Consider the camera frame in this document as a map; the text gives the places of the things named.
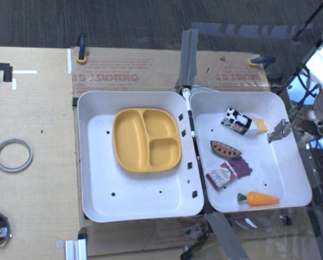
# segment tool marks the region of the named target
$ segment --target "ring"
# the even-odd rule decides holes
[[[2,148],[4,148],[6,145],[9,145],[9,144],[21,144],[21,145],[25,146],[27,148],[27,150],[29,151],[29,158],[22,166],[17,167],[17,168],[5,167],[0,163],[0,169],[4,172],[10,172],[10,173],[20,172],[20,171],[24,170],[25,168],[27,168],[29,166],[29,164],[31,163],[31,160],[33,159],[33,150],[31,149],[31,145],[28,144],[25,140],[19,139],[19,138],[12,138],[12,139],[6,139],[0,143],[0,151]]]

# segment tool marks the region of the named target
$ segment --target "yellow sponge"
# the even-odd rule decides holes
[[[253,120],[256,127],[258,127],[257,134],[267,132],[268,128],[266,127],[263,119],[256,119],[256,118],[251,118],[251,119]]]

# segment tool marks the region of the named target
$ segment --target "yellow divided plate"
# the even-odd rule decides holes
[[[159,172],[181,158],[178,128],[166,111],[129,108],[113,120],[113,146],[120,166],[131,172]]]

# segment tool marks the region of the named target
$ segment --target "white plastic tray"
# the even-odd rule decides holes
[[[163,172],[133,173],[119,166],[113,149],[113,119],[119,111],[137,107],[158,108],[175,119],[182,147],[176,167]],[[199,169],[185,100],[179,94],[92,91],[80,96],[77,110],[82,206],[89,219],[116,222],[193,216],[201,211],[204,197]]]
[[[235,179],[217,191],[206,179],[210,203],[217,211],[297,207],[311,201],[312,190],[292,133],[269,144],[267,133],[244,136],[221,125],[225,111],[231,107],[246,116],[263,118],[271,133],[281,119],[288,120],[279,96],[268,92],[198,92],[191,97],[190,103],[204,173],[225,162],[212,151],[211,140],[241,151],[243,159],[253,169],[250,176]],[[249,191],[276,196],[280,202],[266,206],[238,203],[237,193]]]

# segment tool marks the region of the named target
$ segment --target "black and white cow print carton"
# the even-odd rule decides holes
[[[260,131],[251,118],[241,114],[233,108],[229,108],[226,111],[221,124],[245,136],[255,135]]]

